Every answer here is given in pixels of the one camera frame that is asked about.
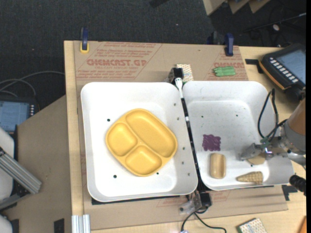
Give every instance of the blue clamp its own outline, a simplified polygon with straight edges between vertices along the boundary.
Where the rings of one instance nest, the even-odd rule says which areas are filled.
[[[87,42],[88,31],[87,28],[81,28],[81,43],[80,43],[80,52],[88,53],[89,44]]]
[[[233,56],[233,35],[231,33],[227,33],[225,35],[225,54],[226,56]]]

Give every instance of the black floor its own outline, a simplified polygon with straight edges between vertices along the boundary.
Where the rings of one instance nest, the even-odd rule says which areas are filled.
[[[0,0],[0,90],[5,80],[41,72],[64,72],[64,40],[79,40],[87,27],[89,40],[206,44],[213,33],[232,33],[239,46],[306,44],[306,16],[286,21],[278,34],[262,28],[306,12],[306,0],[272,0],[258,12],[245,5],[236,14],[224,3],[212,15],[202,0]],[[35,89],[41,108],[65,94],[63,75],[45,73],[25,79]],[[0,96],[32,96],[18,82]]]

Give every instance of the yellow divided plate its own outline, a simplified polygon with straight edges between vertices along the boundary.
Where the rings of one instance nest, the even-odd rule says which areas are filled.
[[[105,140],[117,160],[138,176],[154,174],[177,150],[172,131],[144,109],[131,110],[120,117],[109,128]]]

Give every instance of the screen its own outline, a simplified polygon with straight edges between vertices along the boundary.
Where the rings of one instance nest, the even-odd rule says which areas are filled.
[[[293,75],[306,84],[306,53],[296,50],[277,58]]]
[[[29,104],[25,102],[0,101],[0,127],[13,132],[15,126],[29,117]]]

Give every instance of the wooden table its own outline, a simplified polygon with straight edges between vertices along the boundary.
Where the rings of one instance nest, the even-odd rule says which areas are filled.
[[[257,81],[263,84],[267,90],[276,88],[276,105],[279,112],[280,121],[288,118],[294,111],[297,104],[290,104],[281,91],[265,76],[259,75],[257,68],[252,65],[246,65],[245,59],[259,59],[260,56],[275,51],[275,48],[259,48],[259,47],[240,47],[240,52],[244,60],[247,76],[250,81]],[[71,204],[73,215],[83,215],[83,193],[82,193],[82,174],[80,160],[80,143],[79,143],[79,127],[77,115],[77,93],[75,79],[75,60],[74,48],[72,41],[64,42],[65,51],[65,72],[66,72],[66,95],[67,95],[67,113],[68,113],[68,133],[69,133],[69,160],[70,160],[70,181],[71,181]],[[294,170],[297,175],[306,177],[304,169],[296,163],[293,163]],[[290,201],[288,201],[288,211],[260,213],[242,216],[229,216],[220,218],[206,219],[205,222],[211,226],[221,226],[226,228],[227,232],[237,232],[236,227],[253,218],[260,218],[269,233],[298,233],[306,216],[306,197],[301,193],[291,193]],[[106,230],[92,231],[95,233],[149,233],[149,232],[180,232],[182,222],[172,222],[163,224],[133,226],[126,228],[113,228]],[[198,220],[189,220],[186,227],[189,232],[221,232],[220,230],[208,229]]]

